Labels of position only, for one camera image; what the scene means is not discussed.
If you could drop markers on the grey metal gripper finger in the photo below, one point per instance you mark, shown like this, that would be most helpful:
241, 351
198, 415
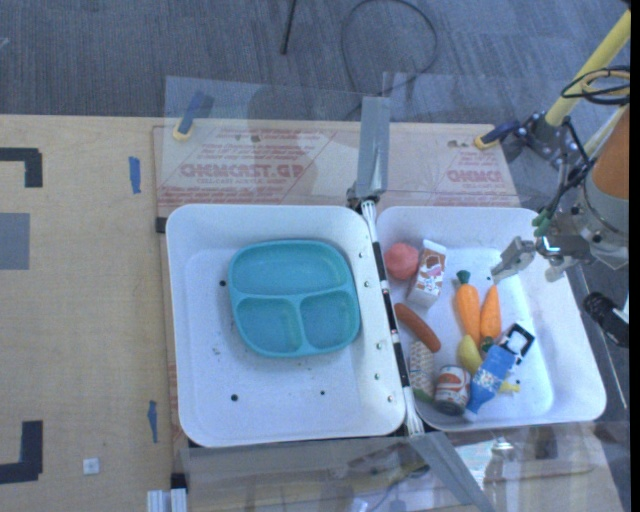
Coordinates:
512, 257
559, 271

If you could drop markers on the pink doughnut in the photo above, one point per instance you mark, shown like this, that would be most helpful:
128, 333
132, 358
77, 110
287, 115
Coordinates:
401, 260

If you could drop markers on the white and brown carton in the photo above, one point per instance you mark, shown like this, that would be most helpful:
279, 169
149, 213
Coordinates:
429, 275

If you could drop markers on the yellow patterned corn cob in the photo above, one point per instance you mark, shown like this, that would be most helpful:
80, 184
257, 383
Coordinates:
421, 367

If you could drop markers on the small yellow toy piece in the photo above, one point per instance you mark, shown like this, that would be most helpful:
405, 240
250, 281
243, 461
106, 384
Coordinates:
510, 387

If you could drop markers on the orange sausage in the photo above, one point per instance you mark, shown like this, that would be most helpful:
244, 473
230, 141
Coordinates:
417, 327

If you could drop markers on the blue bottle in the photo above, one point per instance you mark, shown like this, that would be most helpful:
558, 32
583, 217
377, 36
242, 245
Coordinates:
490, 377

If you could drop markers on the orange carrot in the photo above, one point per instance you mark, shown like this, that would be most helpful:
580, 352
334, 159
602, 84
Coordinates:
468, 307
491, 312

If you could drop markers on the small orange and white can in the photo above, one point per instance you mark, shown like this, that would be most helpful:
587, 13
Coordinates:
451, 390

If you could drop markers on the yellow banana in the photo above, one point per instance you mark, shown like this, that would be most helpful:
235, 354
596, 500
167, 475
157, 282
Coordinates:
469, 354

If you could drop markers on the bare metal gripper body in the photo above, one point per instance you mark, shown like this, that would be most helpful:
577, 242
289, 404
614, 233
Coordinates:
570, 244

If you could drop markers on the white plastic tray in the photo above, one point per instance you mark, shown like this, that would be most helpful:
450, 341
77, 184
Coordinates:
280, 395
545, 360

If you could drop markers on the black cylinder on white bracket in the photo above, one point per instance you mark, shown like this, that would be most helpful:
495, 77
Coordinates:
606, 314

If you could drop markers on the brown cardboard board red print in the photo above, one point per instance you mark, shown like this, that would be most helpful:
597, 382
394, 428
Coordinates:
260, 170

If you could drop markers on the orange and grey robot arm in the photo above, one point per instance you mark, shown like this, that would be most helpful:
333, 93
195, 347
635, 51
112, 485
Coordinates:
611, 160

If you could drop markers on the teal divided plate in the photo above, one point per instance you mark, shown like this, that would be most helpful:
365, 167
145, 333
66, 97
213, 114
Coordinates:
287, 272

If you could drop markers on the thin black and white rod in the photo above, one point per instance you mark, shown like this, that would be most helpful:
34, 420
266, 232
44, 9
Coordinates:
386, 295

